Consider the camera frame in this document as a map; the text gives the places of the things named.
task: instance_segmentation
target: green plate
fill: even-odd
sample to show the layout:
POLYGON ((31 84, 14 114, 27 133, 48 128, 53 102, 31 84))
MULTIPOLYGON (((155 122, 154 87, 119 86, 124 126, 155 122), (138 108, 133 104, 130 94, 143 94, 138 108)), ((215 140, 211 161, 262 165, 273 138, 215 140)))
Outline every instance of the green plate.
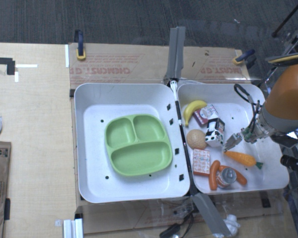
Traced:
POLYGON ((130 115, 114 119, 105 129, 105 145, 114 170, 123 176, 160 171, 172 161, 168 135, 152 115, 130 115))

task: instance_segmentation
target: robotic arm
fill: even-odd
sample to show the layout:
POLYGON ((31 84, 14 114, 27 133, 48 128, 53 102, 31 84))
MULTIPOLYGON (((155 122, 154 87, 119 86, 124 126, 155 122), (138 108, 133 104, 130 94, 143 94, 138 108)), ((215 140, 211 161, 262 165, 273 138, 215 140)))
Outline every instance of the robotic arm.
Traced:
POLYGON ((255 143, 258 139, 271 139, 287 148, 298 144, 298 64, 289 66, 278 78, 263 105, 254 103, 252 97, 238 84, 235 91, 252 105, 253 119, 247 128, 233 134, 224 144, 227 151, 243 139, 255 143))

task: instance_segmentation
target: black pole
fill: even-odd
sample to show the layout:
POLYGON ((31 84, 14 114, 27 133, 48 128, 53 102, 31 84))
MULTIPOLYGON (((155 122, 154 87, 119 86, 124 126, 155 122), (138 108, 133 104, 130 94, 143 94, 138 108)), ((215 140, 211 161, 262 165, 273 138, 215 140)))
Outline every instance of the black pole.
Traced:
POLYGON ((291 16, 298 10, 298 4, 293 9, 293 11, 287 16, 287 18, 280 24, 280 26, 272 33, 272 37, 276 37, 279 30, 287 23, 287 21, 291 18, 291 16))

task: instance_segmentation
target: blue clamp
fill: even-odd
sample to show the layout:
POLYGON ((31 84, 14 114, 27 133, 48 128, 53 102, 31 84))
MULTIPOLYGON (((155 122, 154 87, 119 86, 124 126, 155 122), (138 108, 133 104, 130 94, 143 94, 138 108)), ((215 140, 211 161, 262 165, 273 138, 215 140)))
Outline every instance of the blue clamp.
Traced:
POLYGON ((255 53, 255 50, 246 51, 245 53, 243 53, 239 57, 234 57, 232 62, 235 65, 240 65, 241 63, 243 63, 244 60, 246 60, 248 57, 250 57, 254 53, 255 53))
POLYGON ((86 52, 83 47, 83 32, 80 30, 75 30, 74 42, 78 42, 78 48, 76 49, 77 60, 85 60, 86 52))

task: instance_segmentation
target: brown ball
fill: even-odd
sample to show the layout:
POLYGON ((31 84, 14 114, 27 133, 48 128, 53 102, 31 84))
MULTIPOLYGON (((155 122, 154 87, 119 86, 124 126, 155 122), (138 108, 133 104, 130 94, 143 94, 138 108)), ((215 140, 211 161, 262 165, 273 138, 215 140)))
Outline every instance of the brown ball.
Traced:
POLYGON ((192 149, 204 150, 207 147, 205 133, 199 129, 193 129, 187 134, 187 143, 192 149))

